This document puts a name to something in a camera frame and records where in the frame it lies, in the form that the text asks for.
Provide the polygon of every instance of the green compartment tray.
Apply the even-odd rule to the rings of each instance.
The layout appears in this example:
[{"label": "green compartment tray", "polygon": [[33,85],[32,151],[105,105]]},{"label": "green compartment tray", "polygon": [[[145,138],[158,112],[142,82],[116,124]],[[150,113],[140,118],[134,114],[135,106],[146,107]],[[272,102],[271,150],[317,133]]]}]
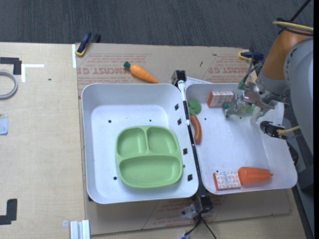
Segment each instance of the green compartment tray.
[{"label": "green compartment tray", "polygon": [[176,136],[163,126],[134,126],[116,140],[120,178],[134,188],[154,188],[175,183],[182,175]]}]

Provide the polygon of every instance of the metal ring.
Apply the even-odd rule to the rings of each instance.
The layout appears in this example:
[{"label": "metal ring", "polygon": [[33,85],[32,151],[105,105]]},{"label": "metal ring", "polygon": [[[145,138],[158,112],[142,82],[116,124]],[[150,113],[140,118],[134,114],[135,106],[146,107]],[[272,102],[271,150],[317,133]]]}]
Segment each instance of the metal ring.
[{"label": "metal ring", "polygon": [[16,93],[16,90],[18,89],[18,81],[16,80],[16,78],[15,78],[15,76],[13,74],[11,74],[11,73],[9,73],[7,71],[0,71],[0,75],[8,76],[14,82],[14,87],[8,94],[0,95],[0,100],[8,99],[8,98],[12,97]]}]

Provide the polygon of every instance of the white tray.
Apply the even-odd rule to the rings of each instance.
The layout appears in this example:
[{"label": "white tray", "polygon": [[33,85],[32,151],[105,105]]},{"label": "white tray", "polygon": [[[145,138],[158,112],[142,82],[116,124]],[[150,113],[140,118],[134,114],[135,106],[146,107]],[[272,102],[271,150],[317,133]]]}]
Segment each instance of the white tray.
[{"label": "white tray", "polygon": [[[82,109],[87,191],[96,203],[186,198],[196,193],[198,177],[194,156],[181,94],[175,86],[92,84],[82,92]],[[123,129],[140,125],[165,126],[177,137],[183,172],[176,183],[139,189],[121,181],[116,166],[116,138]]]},{"label": "white tray", "polygon": [[[292,188],[297,183],[297,172],[286,141],[264,134],[259,124],[271,121],[281,124],[284,105],[251,123],[251,114],[233,114],[227,119],[222,108],[209,108],[211,91],[237,92],[238,84],[192,84],[186,89],[187,100],[195,98],[202,110],[197,117],[202,128],[202,139],[196,146],[202,181],[205,188],[216,195],[258,190]],[[242,184],[239,189],[216,190],[213,172],[237,171],[241,166],[269,169],[269,181]]]}]

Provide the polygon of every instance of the yellow cable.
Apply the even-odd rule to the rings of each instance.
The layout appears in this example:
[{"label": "yellow cable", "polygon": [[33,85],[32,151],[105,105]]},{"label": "yellow cable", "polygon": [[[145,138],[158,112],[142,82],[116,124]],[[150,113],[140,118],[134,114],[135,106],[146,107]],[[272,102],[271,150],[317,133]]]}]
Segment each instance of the yellow cable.
[{"label": "yellow cable", "polygon": [[295,126],[295,127],[290,128],[290,129],[287,129],[287,130],[278,129],[278,130],[277,130],[277,133],[278,133],[279,135],[283,135],[283,134],[289,133],[289,132],[291,132],[291,131],[297,130],[297,129],[299,129],[299,128],[300,128],[300,126]]},{"label": "yellow cable", "polygon": [[314,31],[313,27],[299,25],[299,24],[295,24],[295,23],[291,23],[291,22],[273,21],[273,24],[282,25],[282,26],[291,27],[291,28],[296,28],[296,29],[299,29],[299,30],[305,30],[305,31],[309,31],[309,32],[313,32]]}]

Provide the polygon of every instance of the dark fabric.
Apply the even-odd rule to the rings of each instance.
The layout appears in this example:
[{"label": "dark fabric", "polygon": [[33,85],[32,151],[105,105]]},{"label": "dark fabric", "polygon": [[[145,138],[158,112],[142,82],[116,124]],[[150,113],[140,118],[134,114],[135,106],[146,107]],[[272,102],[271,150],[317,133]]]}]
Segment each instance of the dark fabric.
[{"label": "dark fabric", "polygon": [[[306,1],[0,0],[0,41],[75,43],[91,31],[101,34],[103,43],[243,47],[267,56],[280,31],[272,21],[291,19]],[[314,0],[294,22],[314,25]],[[297,124],[290,108],[286,116]],[[305,140],[298,137],[298,143],[305,164],[311,165]]]}]

